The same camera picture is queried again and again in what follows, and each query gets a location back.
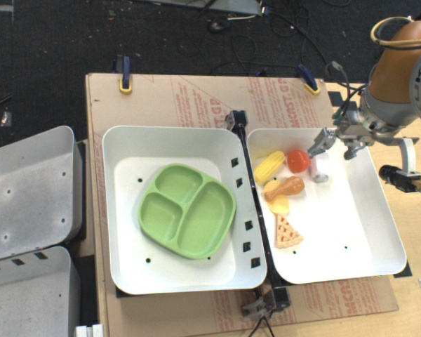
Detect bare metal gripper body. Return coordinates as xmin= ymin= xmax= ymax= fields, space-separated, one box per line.
xmin=335 ymin=112 xmax=387 ymax=147

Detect red tomato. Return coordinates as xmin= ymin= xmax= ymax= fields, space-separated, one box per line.
xmin=286 ymin=148 xmax=312 ymax=174

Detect brown chicken drumstick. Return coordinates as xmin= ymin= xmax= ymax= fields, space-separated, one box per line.
xmin=264 ymin=176 xmax=306 ymax=203

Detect yellow corn cob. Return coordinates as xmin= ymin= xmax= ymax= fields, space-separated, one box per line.
xmin=253 ymin=150 xmax=286 ymax=185

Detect yellow potato chip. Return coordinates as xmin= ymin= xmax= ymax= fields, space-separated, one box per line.
xmin=268 ymin=194 xmax=290 ymax=216
xmin=262 ymin=180 xmax=281 ymax=195

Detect thin black rod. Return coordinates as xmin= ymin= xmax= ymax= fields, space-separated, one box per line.
xmin=235 ymin=124 xmax=280 ymax=288

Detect white plastic tray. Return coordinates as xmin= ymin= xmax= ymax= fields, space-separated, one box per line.
xmin=246 ymin=127 xmax=408 ymax=286
xmin=101 ymin=124 xmax=268 ymax=296

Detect lattice pie slice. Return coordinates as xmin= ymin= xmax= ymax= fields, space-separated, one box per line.
xmin=274 ymin=213 xmax=305 ymax=249

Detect green divided plate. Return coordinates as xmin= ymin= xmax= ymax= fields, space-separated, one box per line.
xmin=137 ymin=162 xmax=237 ymax=260

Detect brown cardboard board red print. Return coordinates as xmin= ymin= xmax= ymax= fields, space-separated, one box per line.
xmin=85 ymin=72 xmax=400 ymax=337

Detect black cylinder on white bracket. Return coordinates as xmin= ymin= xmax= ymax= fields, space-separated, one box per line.
xmin=378 ymin=136 xmax=421 ymax=194

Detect black block with thin wires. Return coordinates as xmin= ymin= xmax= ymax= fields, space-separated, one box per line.
xmin=241 ymin=287 xmax=291 ymax=319
xmin=225 ymin=110 xmax=249 ymax=133

